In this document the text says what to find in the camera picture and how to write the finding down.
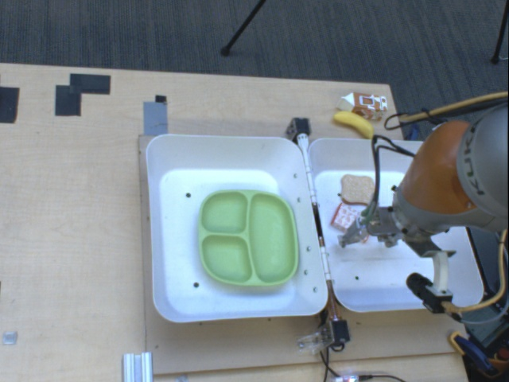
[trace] yellow cable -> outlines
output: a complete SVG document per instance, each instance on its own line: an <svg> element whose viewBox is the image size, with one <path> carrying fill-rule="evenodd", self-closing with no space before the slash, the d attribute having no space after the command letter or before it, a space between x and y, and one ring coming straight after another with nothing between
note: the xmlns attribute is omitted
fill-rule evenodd
<svg viewBox="0 0 509 382"><path fill-rule="evenodd" d="M456 103L451 103L450 105L437 107L436 109L433 109L432 111L429 111L427 113L423 111L420 113L416 113L415 115L402 115L399 117L399 121L400 121L400 123L417 122L418 120L423 120L430 116L442 115L449 111L457 111L458 109L461 109L462 107L468 107L468 106L472 106L472 105L475 105L478 103L488 102L490 100L497 100L497 99L503 99L503 98L507 98L507 91L490 93L488 95L477 96L475 98L462 100L462 101L456 102Z"/></svg>
<svg viewBox="0 0 509 382"><path fill-rule="evenodd" d="M499 240L499 276L500 276L499 291L497 291L497 293L493 297L489 298L488 300L485 300L478 304L474 304L473 306L459 307L459 306L456 306L455 304L453 304L452 302L443 302L442 306L444 307L446 313L459 314L459 313L465 313L467 311L480 310L480 309L483 309L484 307L488 307L491 304L498 302L503 297L504 293L506 292L506 287L507 287L506 271L503 267L503 261L504 261L503 249L505 248L506 238L507 238L507 230L504 229L502 234L500 235L500 240Z"/></svg>

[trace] robotic hand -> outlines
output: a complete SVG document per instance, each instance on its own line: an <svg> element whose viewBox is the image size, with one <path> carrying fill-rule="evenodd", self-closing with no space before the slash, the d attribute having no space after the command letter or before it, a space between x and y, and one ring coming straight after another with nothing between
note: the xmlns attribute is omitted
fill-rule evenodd
<svg viewBox="0 0 509 382"><path fill-rule="evenodd" d="M413 155L390 142L379 146L414 156L392 206L379 207L378 152L375 158L375 194L363 215L340 238L340 245L359 242L367 234L386 246L403 240L419 256L432 257L435 279L419 274L407 279L409 288L434 313L444 312L452 300L447 290L447 258L431 236L455 226L498 232L507 228L507 102L492 108L473 124L441 124Z"/></svg>

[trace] green divided plate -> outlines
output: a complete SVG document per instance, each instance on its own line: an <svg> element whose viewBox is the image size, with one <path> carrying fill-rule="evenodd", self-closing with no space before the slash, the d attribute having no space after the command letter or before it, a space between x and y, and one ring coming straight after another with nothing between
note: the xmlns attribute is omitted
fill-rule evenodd
<svg viewBox="0 0 509 382"><path fill-rule="evenodd" d="M297 270L295 220L285 200L254 190L218 191L205 198L199 222L201 262L214 279L272 286Z"/></svg>

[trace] bread slice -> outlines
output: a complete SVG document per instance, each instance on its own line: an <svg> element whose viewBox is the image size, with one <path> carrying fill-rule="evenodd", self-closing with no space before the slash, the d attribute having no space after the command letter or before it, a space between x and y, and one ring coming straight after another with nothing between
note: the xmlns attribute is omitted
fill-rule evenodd
<svg viewBox="0 0 509 382"><path fill-rule="evenodd" d="M341 178L341 199L348 204L368 205L375 191L371 177L345 174Z"/></svg>

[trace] white tray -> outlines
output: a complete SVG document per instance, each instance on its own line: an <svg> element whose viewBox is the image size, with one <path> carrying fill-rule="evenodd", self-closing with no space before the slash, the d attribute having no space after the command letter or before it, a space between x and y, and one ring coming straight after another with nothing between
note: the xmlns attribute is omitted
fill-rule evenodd
<svg viewBox="0 0 509 382"><path fill-rule="evenodd" d="M420 143L400 142L415 151ZM307 316L320 312L327 289L301 152L283 138L166 134L147 148L153 254L153 300L163 318L200 322L232 318ZM406 287L418 272L433 278L431 259L404 243L385 248L371 237L339 248L330 220L340 203L345 173L373 177L370 142L320 139L310 147L313 179L337 298L355 311L421 309ZM392 202L410 159L381 152L381 205ZM293 210L299 240L296 275L281 286L233 286L211 278L200 261L198 216L204 198L221 189L276 193ZM458 305L478 302L483 284L466 231L453 228L433 240L457 253L449 260L449 286Z"/></svg>

